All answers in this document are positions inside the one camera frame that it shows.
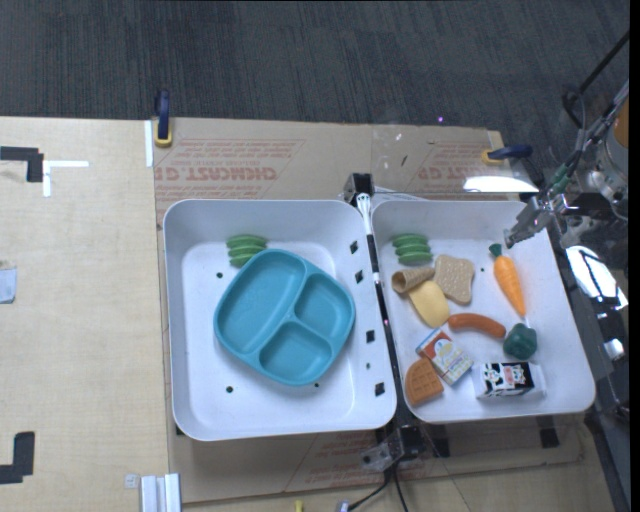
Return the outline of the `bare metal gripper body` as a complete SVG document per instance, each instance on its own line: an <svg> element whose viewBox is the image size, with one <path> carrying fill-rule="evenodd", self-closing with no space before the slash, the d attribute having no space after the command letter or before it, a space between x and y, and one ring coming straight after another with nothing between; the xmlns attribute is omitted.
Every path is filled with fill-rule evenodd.
<svg viewBox="0 0 640 512"><path fill-rule="evenodd" d="M527 201L531 221L561 217L627 221L628 187L615 174L558 168L541 190Z"/></svg>

